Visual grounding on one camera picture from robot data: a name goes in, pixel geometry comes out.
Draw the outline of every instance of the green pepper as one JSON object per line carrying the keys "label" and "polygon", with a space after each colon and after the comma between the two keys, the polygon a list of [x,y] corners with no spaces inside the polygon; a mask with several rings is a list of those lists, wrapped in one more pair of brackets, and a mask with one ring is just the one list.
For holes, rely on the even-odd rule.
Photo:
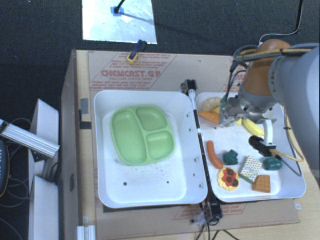
{"label": "green pepper", "polygon": [[281,161],[274,156],[269,156],[263,160],[263,165],[264,168],[269,171],[276,171],[282,167]]}
{"label": "green pepper", "polygon": [[230,149],[229,152],[223,154],[223,162],[228,166],[236,165],[238,163],[237,155],[236,151]]}

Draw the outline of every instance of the pizza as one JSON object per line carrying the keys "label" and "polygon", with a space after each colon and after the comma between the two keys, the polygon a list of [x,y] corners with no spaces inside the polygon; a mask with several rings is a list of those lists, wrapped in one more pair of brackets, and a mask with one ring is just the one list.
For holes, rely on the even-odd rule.
{"label": "pizza", "polygon": [[219,186],[228,191],[236,190],[240,180],[238,173],[230,167],[220,169],[217,179]]}

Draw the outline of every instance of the black carpet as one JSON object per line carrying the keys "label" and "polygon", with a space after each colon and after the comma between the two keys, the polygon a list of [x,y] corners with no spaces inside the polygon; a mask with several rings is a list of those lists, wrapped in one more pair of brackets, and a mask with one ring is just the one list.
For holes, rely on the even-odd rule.
{"label": "black carpet", "polygon": [[[152,0],[157,45],[146,52],[231,55],[266,33],[295,30],[299,0]],[[304,0],[291,44],[319,42],[320,0]],[[37,98],[56,109],[72,49],[129,51],[133,44],[82,39],[82,0],[0,0],[0,118],[32,119]],[[11,173],[27,177],[24,149]],[[29,205],[0,207],[28,238]],[[18,239],[0,221],[0,239]]]}

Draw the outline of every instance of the green plate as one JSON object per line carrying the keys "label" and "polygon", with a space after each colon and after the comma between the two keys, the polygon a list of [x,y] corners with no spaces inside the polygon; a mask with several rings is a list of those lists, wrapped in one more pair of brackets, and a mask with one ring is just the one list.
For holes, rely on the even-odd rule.
{"label": "green plate", "polygon": [[175,138],[166,114],[154,105],[122,108],[110,119],[117,154],[131,166],[147,165],[168,158]]}

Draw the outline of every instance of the carrot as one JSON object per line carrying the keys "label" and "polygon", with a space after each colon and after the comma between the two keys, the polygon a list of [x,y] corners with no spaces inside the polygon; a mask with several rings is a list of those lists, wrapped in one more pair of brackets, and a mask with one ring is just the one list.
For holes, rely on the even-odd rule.
{"label": "carrot", "polygon": [[206,142],[206,150],[208,152],[209,159],[213,165],[218,168],[222,169],[224,167],[224,164],[219,160],[219,158],[216,155],[214,143],[211,140],[208,140]]}
{"label": "carrot", "polygon": [[220,114],[216,112],[211,112],[211,111],[199,111],[198,115],[202,118],[205,118],[215,124],[219,124],[219,118]]}

